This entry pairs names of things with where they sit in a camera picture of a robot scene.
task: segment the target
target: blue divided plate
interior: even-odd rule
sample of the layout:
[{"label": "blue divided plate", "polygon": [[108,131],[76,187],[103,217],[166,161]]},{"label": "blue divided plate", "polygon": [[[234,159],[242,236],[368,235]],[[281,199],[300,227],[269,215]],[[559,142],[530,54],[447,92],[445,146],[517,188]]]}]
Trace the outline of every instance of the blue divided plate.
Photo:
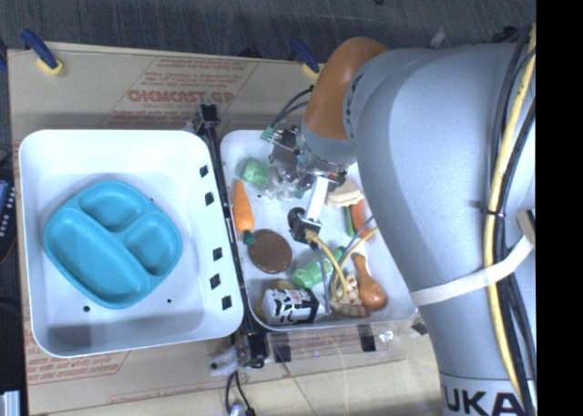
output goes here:
[{"label": "blue divided plate", "polygon": [[174,269],[182,238],[152,200],[120,181],[77,193],[47,221],[46,253],[81,292],[107,308],[144,299]]}]

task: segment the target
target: gray carpet floor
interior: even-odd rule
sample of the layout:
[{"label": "gray carpet floor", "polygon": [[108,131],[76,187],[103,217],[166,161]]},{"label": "gray carpet floor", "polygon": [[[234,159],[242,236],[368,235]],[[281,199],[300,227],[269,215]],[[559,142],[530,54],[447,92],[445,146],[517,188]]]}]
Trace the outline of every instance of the gray carpet floor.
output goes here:
[{"label": "gray carpet floor", "polygon": [[[289,58],[290,42],[301,39],[321,62],[351,36],[418,47],[443,29],[440,47],[460,46],[536,18],[537,0],[0,0],[0,36],[11,48],[24,47],[24,28],[50,41],[220,56],[252,46],[275,59]],[[10,142],[9,91],[0,75],[0,144]],[[0,265],[0,299],[15,304],[17,264],[13,251]],[[22,343],[17,320],[0,310],[0,385],[24,388]]]}]

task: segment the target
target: white tray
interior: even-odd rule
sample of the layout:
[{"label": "white tray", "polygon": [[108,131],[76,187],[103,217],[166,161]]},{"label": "white tray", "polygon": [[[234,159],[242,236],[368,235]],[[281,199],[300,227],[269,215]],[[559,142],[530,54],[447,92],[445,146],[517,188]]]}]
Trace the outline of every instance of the white tray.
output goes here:
[{"label": "white tray", "polygon": [[[229,133],[220,143],[220,152],[223,160],[225,179],[229,189],[229,196],[232,196],[232,189],[235,178],[240,179],[240,166],[249,157],[253,157],[261,163],[269,164],[269,154],[273,150],[273,145],[261,139],[260,131],[233,131]],[[349,177],[361,186],[360,175],[357,165],[349,169]],[[292,251],[292,264],[289,269],[281,274],[268,274],[258,269],[247,255],[247,247],[242,243],[238,234],[238,247],[240,252],[240,263],[245,280],[247,296],[255,319],[269,330],[290,331],[298,329],[318,329],[328,327],[341,327],[347,325],[369,324],[376,322],[386,322],[394,320],[407,320],[416,313],[416,306],[411,300],[409,291],[404,284],[403,277],[394,264],[388,248],[384,244],[383,238],[377,232],[369,241],[364,242],[359,247],[368,259],[368,269],[373,278],[381,285],[387,294],[388,301],[385,306],[371,313],[370,316],[360,319],[353,319],[339,313],[333,313],[312,324],[298,324],[291,326],[272,326],[261,319],[255,312],[255,306],[261,299],[263,291],[275,279],[289,279],[290,273],[297,265],[313,259],[315,254],[306,244],[295,241],[289,231],[288,212],[292,208],[301,207],[307,209],[310,201],[310,193],[306,193],[302,199],[291,201],[280,201],[277,198],[269,199],[251,183],[244,182],[251,202],[253,216],[255,218],[255,229],[268,228],[282,235],[290,244]],[[350,241],[345,228],[343,210],[324,206],[321,214],[322,229],[320,238],[335,249],[337,246],[346,246]],[[354,270],[351,260],[347,260],[345,270]],[[316,295],[323,296],[322,283],[313,289]]]},{"label": "white tray", "polygon": [[[200,138],[184,131],[43,130],[24,139],[19,160],[32,331],[46,352],[74,357],[206,340],[240,326],[229,235]],[[111,179],[153,198],[182,237],[176,267],[126,309],[91,301],[42,245],[43,227],[60,205]]]}]

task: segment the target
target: brown cookie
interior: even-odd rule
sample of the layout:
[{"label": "brown cookie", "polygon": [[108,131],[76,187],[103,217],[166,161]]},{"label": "brown cookie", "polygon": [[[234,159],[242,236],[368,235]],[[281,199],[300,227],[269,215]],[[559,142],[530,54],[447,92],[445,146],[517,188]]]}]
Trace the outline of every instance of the brown cookie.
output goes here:
[{"label": "brown cookie", "polygon": [[255,244],[249,246],[249,257],[263,272],[278,274],[292,264],[292,248],[285,238],[272,230],[253,232]]}]

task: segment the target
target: white band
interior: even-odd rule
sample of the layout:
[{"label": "white band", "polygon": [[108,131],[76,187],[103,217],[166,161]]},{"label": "white band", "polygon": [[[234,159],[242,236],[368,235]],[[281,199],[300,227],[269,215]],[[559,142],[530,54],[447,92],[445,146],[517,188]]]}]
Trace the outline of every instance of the white band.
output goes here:
[{"label": "white band", "polygon": [[414,291],[411,293],[413,303],[416,306],[425,306],[492,285],[514,272],[532,249],[533,245],[530,240],[523,236],[512,248],[506,259],[444,285]]}]

